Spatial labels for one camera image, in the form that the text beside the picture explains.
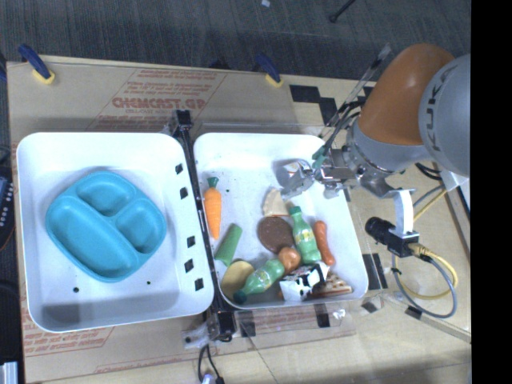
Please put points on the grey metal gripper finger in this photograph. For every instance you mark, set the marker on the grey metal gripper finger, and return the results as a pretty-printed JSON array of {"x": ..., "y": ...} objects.
[
  {"x": 300, "y": 186},
  {"x": 285, "y": 176}
]

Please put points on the thin black and white rod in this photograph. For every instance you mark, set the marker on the thin black and white rod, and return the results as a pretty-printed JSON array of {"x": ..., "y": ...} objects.
[{"x": 194, "y": 182}]

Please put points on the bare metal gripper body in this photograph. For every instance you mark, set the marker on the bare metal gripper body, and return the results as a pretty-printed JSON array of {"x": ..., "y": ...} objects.
[{"x": 344, "y": 172}]

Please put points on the orange carrot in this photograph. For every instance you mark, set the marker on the orange carrot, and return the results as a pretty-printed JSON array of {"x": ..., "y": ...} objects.
[{"x": 213, "y": 210}]

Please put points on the black and white carton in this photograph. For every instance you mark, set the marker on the black and white carton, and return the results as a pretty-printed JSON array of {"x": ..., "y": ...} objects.
[{"x": 298, "y": 286}]

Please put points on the brown cardboard board red print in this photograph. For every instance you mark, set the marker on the brown cardboard board red print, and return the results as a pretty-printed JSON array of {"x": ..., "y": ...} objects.
[{"x": 120, "y": 94}]

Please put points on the orange sausage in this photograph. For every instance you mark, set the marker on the orange sausage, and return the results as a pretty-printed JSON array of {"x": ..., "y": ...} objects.
[{"x": 324, "y": 242}]

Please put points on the green bottle light cap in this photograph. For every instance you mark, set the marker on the green bottle light cap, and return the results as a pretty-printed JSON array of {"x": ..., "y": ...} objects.
[{"x": 306, "y": 238}]

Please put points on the orange-brown bread roll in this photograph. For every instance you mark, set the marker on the orange-brown bread roll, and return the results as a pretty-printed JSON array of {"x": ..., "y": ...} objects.
[{"x": 290, "y": 258}]

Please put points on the brown biscuit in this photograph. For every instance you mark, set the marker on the brown biscuit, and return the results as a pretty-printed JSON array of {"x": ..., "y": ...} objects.
[{"x": 274, "y": 234}]

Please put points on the green cylinder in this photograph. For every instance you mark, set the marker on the green cylinder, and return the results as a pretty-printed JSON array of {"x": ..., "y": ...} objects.
[{"x": 229, "y": 244}]

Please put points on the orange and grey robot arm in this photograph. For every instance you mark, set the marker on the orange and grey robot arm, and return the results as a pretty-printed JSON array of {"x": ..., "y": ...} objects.
[{"x": 404, "y": 94}]

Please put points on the white plastic tray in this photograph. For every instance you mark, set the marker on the white plastic tray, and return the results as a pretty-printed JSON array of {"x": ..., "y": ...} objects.
[
  {"x": 248, "y": 158},
  {"x": 48, "y": 154}
]

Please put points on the black cylinder on white bracket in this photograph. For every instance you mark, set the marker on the black cylinder on white bracket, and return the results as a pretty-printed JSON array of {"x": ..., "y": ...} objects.
[{"x": 390, "y": 234}]

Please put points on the blue divided plate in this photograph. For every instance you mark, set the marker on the blue divided plate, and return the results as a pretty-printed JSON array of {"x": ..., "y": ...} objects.
[{"x": 92, "y": 234}]

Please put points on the yellow round slice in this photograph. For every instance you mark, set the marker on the yellow round slice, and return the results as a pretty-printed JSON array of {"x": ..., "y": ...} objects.
[{"x": 234, "y": 276}]

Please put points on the pizza slice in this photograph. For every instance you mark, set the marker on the pizza slice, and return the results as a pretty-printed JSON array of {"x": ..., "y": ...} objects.
[{"x": 336, "y": 287}]

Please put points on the green bottle dark cap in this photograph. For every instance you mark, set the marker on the green bottle dark cap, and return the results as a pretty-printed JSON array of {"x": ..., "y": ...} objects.
[{"x": 262, "y": 278}]

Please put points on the beige bread wedge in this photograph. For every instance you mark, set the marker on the beige bread wedge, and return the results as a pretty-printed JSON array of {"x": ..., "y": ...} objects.
[{"x": 276, "y": 204}]

